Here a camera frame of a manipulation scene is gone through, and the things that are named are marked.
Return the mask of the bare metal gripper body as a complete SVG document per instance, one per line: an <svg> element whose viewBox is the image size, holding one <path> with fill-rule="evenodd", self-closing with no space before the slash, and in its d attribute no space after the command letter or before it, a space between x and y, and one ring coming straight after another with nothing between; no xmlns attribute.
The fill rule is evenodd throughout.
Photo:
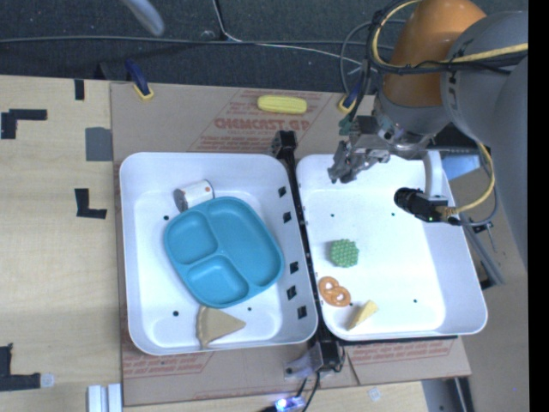
<svg viewBox="0 0 549 412"><path fill-rule="evenodd" d="M353 164L387 163L392 156L416 160L423 155L423 137L386 118L358 116L349 131L347 158Z"/></svg>

